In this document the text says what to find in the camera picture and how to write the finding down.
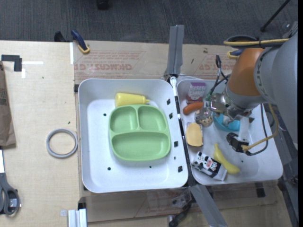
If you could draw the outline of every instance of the paper bag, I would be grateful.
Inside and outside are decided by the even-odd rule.
[[[0,61],[0,146],[16,143],[13,122],[9,108],[4,66]]]

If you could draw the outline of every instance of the table surface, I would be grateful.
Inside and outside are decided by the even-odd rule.
[[[16,146],[3,148],[5,170],[11,186],[18,190],[22,207],[8,217],[0,215],[2,227],[67,226],[67,210],[76,210],[80,199],[78,154],[58,159],[50,156],[45,141],[57,128],[77,131],[74,66],[70,43],[0,41],[0,53],[20,55],[26,78],[14,72],[13,62],[3,62]],[[62,133],[52,137],[55,151],[66,153],[72,138]],[[282,193],[272,188],[275,202],[269,205],[221,210],[229,226],[291,226]],[[208,226],[201,213],[191,213],[186,222]],[[89,223],[88,226],[167,226],[167,217]]]

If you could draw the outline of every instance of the white ring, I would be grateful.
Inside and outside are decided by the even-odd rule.
[[[75,146],[69,153],[58,154],[49,147],[49,141],[50,141],[51,137],[56,133],[68,133],[69,135],[71,135],[73,137],[73,139],[75,141]],[[67,157],[71,156],[73,153],[75,153],[75,151],[77,150],[77,147],[78,147],[77,135],[73,131],[66,129],[66,128],[55,129],[55,130],[51,131],[46,138],[46,149],[51,156],[56,157],[56,158],[67,158]]]

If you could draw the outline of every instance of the scissors handle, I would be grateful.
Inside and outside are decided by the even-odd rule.
[[[17,200],[17,205],[15,207],[9,205],[10,199]],[[17,191],[8,184],[5,173],[0,173],[0,212],[3,210],[5,214],[11,215],[17,212],[19,207],[20,198]]]

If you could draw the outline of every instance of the yellow banana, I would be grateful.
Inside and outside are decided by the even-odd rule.
[[[214,143],[214,160],[220,162],[230,174],[236,174],[240,171],[238,167],[225,159],[217,143]]]

